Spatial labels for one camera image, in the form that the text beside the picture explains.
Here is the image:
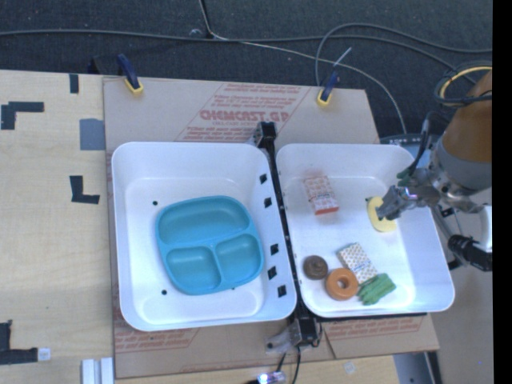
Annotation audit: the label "white carton with orange dots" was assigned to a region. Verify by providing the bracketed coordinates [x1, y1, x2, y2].
[335, 242, 379, 286]

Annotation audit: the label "blue divided plate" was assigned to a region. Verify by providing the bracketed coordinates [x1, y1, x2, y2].
[154, 194, 265, 297]

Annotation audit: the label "orange and white carton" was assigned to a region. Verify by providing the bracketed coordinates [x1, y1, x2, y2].
[302, 174, 341, 216]

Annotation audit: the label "black block with thin wires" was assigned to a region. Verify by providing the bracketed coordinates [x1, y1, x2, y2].
[254, 121, 278, 149]
[294, 317, 322, 348]

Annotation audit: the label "brown cardboard board red print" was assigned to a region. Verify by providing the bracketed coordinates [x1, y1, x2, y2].
[102, 76, 441, 379]

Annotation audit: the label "white plastic tray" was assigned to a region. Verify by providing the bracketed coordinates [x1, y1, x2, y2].
[110, 141, 298, 333]
[275, 142, 457, 319]

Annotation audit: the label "green beans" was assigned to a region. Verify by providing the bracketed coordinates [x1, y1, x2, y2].
[356, 272, 398, 306]

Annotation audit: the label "brown doughnut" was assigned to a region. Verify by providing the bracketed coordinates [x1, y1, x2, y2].
[302, 254, 330, 282]

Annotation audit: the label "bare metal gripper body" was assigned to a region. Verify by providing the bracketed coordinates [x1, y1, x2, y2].
[402, 165, 484, 214]

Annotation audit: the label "orange doughnut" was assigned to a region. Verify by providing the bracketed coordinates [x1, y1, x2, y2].
[324, 267, 360, 302]

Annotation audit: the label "yellow ring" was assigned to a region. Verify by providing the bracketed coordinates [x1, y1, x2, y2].
[365, 195, 398, 234]

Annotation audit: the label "thin black rod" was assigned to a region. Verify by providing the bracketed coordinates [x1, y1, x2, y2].
[263, 136, 315, 327]

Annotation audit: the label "black cylinder on white bracket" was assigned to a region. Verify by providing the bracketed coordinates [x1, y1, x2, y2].
[446, 204, 494, 273]

